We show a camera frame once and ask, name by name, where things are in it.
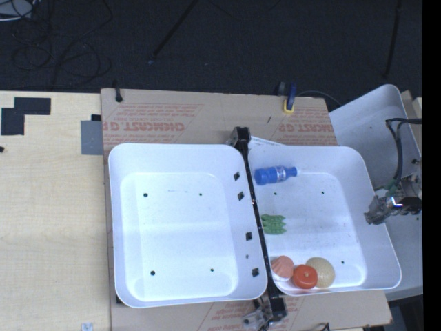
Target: light wood surface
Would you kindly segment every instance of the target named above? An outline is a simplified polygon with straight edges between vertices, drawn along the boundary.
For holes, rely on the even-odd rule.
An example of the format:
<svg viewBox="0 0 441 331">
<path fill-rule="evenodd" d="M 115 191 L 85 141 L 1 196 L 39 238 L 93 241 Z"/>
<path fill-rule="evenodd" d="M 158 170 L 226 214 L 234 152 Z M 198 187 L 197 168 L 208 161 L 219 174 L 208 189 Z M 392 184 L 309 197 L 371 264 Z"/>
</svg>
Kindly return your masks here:
<svg viewBox="0 0 441 331">
<path fill-rule="evenodd" d="M 103 157 L 81 154 L 80 131 L 100 95 L 0 92 L 0 107 L 14 97 L 52 106 L 0 136 L 0 330 L 109 330 Z"/>
</svg>

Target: pink seashell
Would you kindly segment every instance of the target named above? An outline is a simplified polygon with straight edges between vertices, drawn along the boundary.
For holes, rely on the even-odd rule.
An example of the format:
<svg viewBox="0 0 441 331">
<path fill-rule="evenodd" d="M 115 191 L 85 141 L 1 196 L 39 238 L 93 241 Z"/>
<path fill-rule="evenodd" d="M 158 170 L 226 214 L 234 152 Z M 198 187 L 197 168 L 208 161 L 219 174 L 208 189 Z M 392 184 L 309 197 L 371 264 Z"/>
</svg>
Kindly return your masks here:
<svg viewBox="0 0 441 331">
<path fill-rule="evenodd" d="M 279 281 L 286 281 L 292 276 L 294 262 L 289 257 L 282 255 L 271 262 L 271 268 L 275 274 L 274 278 L 280 277 Z"/>
</svg>

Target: cardboard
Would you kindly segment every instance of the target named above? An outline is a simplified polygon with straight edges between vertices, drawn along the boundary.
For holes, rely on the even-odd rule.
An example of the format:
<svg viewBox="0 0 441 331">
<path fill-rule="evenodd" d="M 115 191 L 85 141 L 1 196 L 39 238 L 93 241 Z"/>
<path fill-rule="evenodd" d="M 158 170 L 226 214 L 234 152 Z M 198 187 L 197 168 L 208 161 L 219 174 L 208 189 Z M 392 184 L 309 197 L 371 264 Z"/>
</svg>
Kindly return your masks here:
<svg viewBox="0 0 441 331">
<path fill-rule="evenodd" d="M 334 135 L 323 99 L 297 97 L 294 113 L 283 112 L 284 97 L 248 94 L 209 94 L 157 90 L 102 89 L 103 152 L 110 267 L 110 307 L 113 331 L 245 330 L 242 316 L 254 309 L 252 301 L 198 303 L 134 309 L 117 303 L 114 289 L 112 211 L 107 158 L 125 142 L 225 143 L 234 127 L 251 135 L 287 145 L 332 145 Z M 284 297 L 288 315 L 271 330 L 319 330 L 391 323 L 384 292 L 364 291 Z"/>
</svg>

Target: tan round object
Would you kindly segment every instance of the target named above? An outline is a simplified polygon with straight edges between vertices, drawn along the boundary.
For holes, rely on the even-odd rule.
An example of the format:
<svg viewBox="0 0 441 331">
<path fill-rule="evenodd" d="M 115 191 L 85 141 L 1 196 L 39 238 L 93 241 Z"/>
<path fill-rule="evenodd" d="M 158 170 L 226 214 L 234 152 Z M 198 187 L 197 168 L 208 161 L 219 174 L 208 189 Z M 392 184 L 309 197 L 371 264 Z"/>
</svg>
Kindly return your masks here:
<svg viewBox="0 0 441 331">
<path fill-rule="evenodd" d="M 328 260 L 322 257 L 312 257 L 306 264 L 317 270 L 317 287 L 328 288 L 336 279 L 336 271 Z"/>
<path fill-rule="evenodd" d="M 289 257 L 282 255 L 271 261 L 271 269 L 273 270 L 274 279 L 287 281 L 294 271 L 294 262 Z"/>
</svg>

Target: blue bottle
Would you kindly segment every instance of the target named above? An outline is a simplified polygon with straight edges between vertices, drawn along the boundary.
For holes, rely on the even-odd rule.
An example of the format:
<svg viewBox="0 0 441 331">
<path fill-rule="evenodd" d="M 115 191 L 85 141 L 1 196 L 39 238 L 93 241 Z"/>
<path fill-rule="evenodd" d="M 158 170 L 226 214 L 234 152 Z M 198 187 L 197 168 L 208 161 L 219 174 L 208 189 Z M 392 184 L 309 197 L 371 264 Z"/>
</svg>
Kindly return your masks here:
<svg viewBox="0 0 441 331">
<path fill-rule="evenodd" d="M 257 169 L 254 172 L 254 180 L 257 185 L 265 185 L 270 183 L 280 183 L 289 177 L 297 176 L 297 168 L 286 168 L 281 165 L 269 168 Z"/>
</svg>

